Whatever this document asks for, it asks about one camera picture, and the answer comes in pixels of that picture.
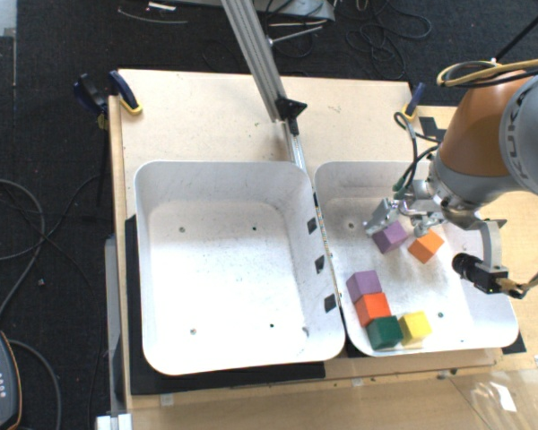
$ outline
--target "yellow block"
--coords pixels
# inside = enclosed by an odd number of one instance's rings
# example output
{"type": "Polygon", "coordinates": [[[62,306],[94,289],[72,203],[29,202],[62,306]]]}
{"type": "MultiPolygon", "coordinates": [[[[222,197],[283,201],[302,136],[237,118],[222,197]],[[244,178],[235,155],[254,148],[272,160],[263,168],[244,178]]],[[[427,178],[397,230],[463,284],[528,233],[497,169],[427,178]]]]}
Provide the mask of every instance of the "yellow block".
{"type": "Polygon", "coordinates": [[[427,319],[424,311],[405,314],[398,319],[398,322],[403,331],[403,340],[401,343],[404,346],[413,342],[422,341],[432,333],[429,319],[427,319]]]}

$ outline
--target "yellow cable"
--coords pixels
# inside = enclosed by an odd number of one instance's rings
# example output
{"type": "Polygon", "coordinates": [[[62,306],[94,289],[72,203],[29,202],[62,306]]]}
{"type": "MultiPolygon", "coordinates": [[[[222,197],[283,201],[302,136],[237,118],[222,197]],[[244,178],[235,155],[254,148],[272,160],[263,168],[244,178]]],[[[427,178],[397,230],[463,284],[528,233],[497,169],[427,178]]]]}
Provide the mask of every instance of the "yellow cable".
{"type": "Polygon", "coordinates": [[[526,68],[538,67],[538,59],[533,59],[530,61],[523,61],[523,62],[514,62],[513,64],[505,64],[505,65],[490,62],[490,65],[491,65],[490,68],[480,70],[474,73],[469,73],[465,76],[461,76],[460,78],[455,78],[454,80],[443,80],[442,77],[448,71],[455,68],[457,65],[459,64],[451,65],[438,74],[438,77],[437,77],[438,86],[453,87],[459,84],[481,80],[482,78],[486,78],[486,77],[489,77],[498,73],[513,72],[515,70],[523,70],[526,68]]]}

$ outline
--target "black bracket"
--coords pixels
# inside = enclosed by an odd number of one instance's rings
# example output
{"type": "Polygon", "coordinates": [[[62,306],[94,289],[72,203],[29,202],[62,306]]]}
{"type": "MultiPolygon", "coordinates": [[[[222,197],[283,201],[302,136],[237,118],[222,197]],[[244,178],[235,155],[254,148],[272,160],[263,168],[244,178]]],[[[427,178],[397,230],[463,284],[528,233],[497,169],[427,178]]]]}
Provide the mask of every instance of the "black bracket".
{"type": "Polygon", "coordinates": [[[289,125],[289,130],[293,135],[299,135],[299,126],[297,124],[297,116],[307,108],[307,104],[298,102],[297,100],[286,99],[285,97],[279,97],[275,101],[277,111],[281,120],[286,121],[289,125]]]}

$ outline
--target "purple block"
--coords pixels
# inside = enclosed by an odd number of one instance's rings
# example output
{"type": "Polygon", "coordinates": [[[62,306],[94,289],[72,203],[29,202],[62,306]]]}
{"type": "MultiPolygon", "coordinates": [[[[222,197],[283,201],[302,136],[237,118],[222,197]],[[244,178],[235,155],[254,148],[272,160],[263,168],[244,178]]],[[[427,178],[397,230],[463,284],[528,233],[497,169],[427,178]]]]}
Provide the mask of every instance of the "purple block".
{"type": "Polygon", "coordinates": [[[407,237],[406,231],[398,221],[373,234],[373,240],[382,254],[398,248],[407,237]]]}
{"type": "Polygon", "coordinates": [[[347,288],[351,301],[356,303],[363,295],[381,293],[380,281],[375,271],[360,271],[352,274],[347,280],[347,288]]]}

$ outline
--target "green block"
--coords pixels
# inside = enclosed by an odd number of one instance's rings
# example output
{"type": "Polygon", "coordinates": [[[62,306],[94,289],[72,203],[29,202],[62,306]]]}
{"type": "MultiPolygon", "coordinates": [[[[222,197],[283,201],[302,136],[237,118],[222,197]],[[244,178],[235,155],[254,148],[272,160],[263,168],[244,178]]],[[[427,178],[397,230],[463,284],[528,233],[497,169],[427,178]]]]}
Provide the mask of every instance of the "green block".
{"type": "Polygon", "coordinates": [[[367,325],[367,334],[369,335],[370,345],[374,350],[393,348],[403,340],[401,325],[399,325],[394,315],[373,319],[367,325]]]}

